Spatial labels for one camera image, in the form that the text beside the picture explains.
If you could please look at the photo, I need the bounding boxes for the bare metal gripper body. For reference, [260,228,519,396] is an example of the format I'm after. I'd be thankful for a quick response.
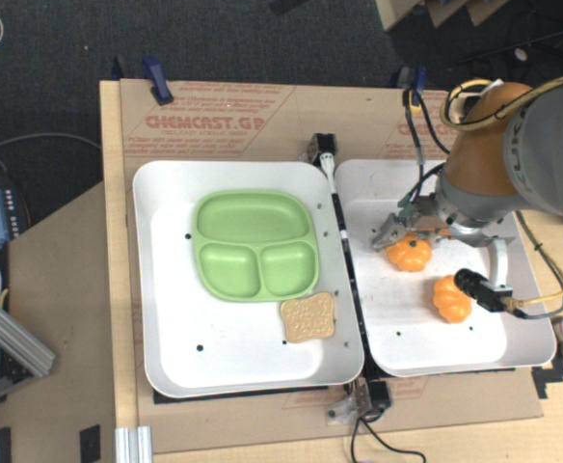
[395,194,488,248]

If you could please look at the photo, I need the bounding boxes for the orange pumpkin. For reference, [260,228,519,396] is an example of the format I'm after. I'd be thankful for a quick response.
[431,274,473,324]
[386,231,433,273]

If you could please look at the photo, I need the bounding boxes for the thin black and white rod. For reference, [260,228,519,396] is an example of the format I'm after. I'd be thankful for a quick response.
[319,153,372,371]

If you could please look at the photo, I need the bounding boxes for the white plastic tray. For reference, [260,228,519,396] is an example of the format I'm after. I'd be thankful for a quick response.
[333,158,557,378]
[131,160,365,398]

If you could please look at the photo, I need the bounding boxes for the tan bread slice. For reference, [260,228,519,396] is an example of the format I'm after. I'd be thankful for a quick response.
[280,291,335,344]

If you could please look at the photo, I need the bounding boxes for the green divided plate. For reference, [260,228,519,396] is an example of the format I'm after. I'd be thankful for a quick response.
[192,189,321,303]

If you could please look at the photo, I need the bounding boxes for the brown cardboard board red print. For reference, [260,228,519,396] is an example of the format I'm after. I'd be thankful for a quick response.
[119,78,546,454]

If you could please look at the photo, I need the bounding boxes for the black cylinder on white bracket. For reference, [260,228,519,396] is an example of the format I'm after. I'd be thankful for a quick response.
[453,236,517,314]

